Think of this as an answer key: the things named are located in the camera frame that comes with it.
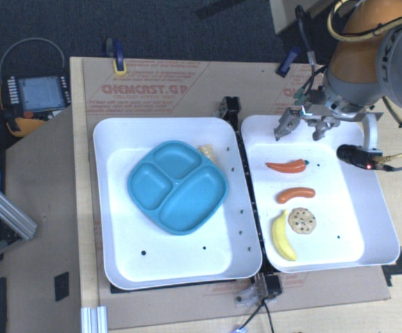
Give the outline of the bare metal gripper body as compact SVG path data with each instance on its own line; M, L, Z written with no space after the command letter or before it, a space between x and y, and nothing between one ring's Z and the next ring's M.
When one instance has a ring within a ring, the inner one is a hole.
M300 117L310 127L337 127L341 121L359 121L360 106L339 94L310 92L299 97Z

